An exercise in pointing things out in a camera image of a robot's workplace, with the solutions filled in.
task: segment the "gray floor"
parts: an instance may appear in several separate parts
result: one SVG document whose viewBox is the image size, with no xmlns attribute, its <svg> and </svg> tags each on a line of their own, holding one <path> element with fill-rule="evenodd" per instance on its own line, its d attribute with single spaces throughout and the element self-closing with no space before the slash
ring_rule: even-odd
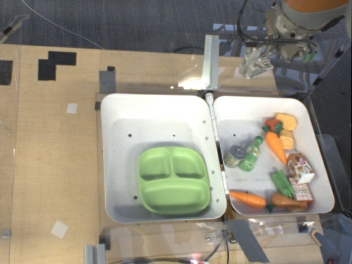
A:
<svg viewBox="0 0 352 264">
<path fill-rule="evenodd" d="M 60 26 L 105 49 L 172 52 L 184 46 L 203 47 L 214 23 L 233 24 L 243 0 L 24 0 Z M 256 0 L 257 8 L 271 1 Z M 30 19 L 9 43 L 96 48 L 31 12 L 20 0 L 0 0 L 0 29 L 16 15 Z M 244 24 L 260 26 L 258 12 L 246 12 Z M 340 23 L 328 34 L 338 36 Z M 323 133 L 331 134 L 351 180 L 351 48 L 312 95 Z"/>
</svg>

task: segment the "tin can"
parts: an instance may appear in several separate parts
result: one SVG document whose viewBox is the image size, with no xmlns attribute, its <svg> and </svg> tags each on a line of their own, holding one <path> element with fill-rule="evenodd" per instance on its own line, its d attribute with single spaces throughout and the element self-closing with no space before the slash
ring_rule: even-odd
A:
<svg viewBox="0 0 352 264">
<path fill-rule="evenodd" d="M 245 156 L 246 149 L 234 145 L 224 156 L 224 163 L 226 166 L 233 168 L 236 167 Z"/>
</svg>

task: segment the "table surface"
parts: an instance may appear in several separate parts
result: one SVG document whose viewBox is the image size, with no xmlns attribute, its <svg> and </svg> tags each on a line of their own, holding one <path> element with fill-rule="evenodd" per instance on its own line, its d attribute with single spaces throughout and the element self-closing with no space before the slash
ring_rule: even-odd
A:
<svg viewBox="0 0 352 264">
<path fill-rule="evenodd" d="M 38 60 L 47 59 L 48 51 L 76 52 L 76 66 L 58 65 L 56 81 L 38 81 Z M 1 45 L 0 60 L 14 62 L 11 85 L 0 86 L 0 230 L 12 230 L 10 239 L 0 239 L 0 262 L 83 263 L 84 246 L 97 245 L 101 230 L 109 226 L 117 228 L 120 240 L 128 235 L 131 243 L 139 244 L 133 248 L 134 255 L 181 254 L 184 246 L 167 250 L 159 239 L 148 238 L 155 235 L 154 228 L 145 227 L 145 232 L 140 228 L 134 235 L 107 217 L 99 179 L 102 167 L 95 102 L 99 71 L 108 66 L 115 67 L 118 91 L 150 92 L 177 87 L 190 78 L 189 72 L 200 77 L 203 56 Z M 234 57 L 219 59 L 224 87 L 275 90 L 270 74 L 250 82 L 236 78 L 240 62 Z M 77 104 L 77 113 L 67 113 L 69 103 Z M 307 220 L 319 226 L 317 216 L 307 216 Z M 62 239 L 51 234 L 56 221 L 68 226 Z M 180 243 L 187 245 L 189 234 L 204 238 L 192 222 L 169 225 Z M 140 234 L 146 235 L 144 241 Z M 271 263 L 283 263 L 283 259 L 322 263 L 320 249 L 308 234 L 263 234 L 258 239 Z M 202 242 L 193 246 L 205 254 L 213 249 Z M 117 242 L 112 248 L 107 251 L 108 260 L 123 253 Z M 230 250 L 232 263 L 248 262 L 238 245 L 231 245 Z M 211 263 L 225 262 L 222 247 Z"/>
</svg>

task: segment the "green plate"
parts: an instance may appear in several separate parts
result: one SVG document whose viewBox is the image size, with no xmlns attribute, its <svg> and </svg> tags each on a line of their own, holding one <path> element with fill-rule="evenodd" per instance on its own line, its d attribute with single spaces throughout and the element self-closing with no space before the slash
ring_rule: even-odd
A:
<svg viewBox="0 0 352 264">
<path fill-rule="evenodd" d="M 162 215 L 185 215 L 210 202 L 208 172 L 201 155 L 186 147 L 156 147 L 138 161 L 138 190 L 146 209 Z"/>
</svg>

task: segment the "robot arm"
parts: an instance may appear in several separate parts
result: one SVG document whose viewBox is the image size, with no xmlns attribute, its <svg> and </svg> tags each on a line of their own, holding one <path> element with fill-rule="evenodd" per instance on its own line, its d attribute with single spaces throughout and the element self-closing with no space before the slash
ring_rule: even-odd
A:
<svg viewBox="0 0 352 264">
<path fill-rule="evenodd" d="M 351 6 L 347 7 L 349 0 L 279 0 L 275 7 L 265 11 L 267 37 L 260 39 L 241 30 L 241 16 L 247 2 L 239 12 L 237 24 L 238 35 L 246 45 L 240 73 L 247 79 L 272 69 L 268 56 L 276 52 L 288 63 L 296 57 L 312 62 L 318 50 L 312 40 L 314 33 L 333 27 L 346 11 L 351 11 Z"/>
</svg>

